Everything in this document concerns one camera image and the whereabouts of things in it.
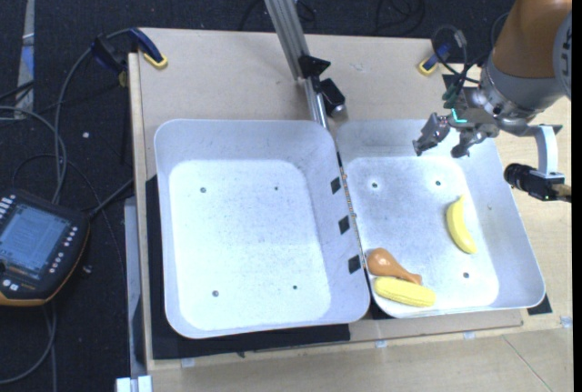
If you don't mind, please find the black block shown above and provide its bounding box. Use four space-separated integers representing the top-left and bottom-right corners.
317 77 347 116

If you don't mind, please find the brown chicken drumstick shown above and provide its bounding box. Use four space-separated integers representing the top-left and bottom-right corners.
366 246 424 286

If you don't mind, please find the pale wood board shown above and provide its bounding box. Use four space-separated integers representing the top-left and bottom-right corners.
135 26 525 344

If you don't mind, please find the black cylinder on white bracket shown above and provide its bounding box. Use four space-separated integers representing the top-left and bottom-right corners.
503 123 573 204

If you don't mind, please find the yellow corn cob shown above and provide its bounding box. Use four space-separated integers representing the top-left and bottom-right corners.
373 276 437 308

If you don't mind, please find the white plastic tray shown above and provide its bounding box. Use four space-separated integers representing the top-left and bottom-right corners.
335 119 547 320
153 118 372 340

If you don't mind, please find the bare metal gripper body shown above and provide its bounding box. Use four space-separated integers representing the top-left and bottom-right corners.
447 87 507 141

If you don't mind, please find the yellow banana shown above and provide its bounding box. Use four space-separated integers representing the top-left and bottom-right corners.
445 194 479 256

